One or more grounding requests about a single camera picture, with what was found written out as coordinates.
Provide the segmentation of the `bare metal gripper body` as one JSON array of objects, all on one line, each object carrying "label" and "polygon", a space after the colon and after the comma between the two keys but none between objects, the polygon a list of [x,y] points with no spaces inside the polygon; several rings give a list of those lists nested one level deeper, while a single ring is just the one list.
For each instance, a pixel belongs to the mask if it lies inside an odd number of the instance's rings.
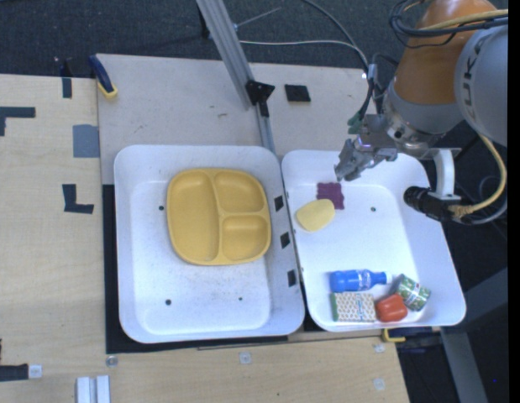
[{"label": "bare metal gripper body", "polygon": [[396,113],[366,114],[356,139],[356,151],[368,163],[393,161],[399,154],[423,159],[443,136],[417,129]]}]

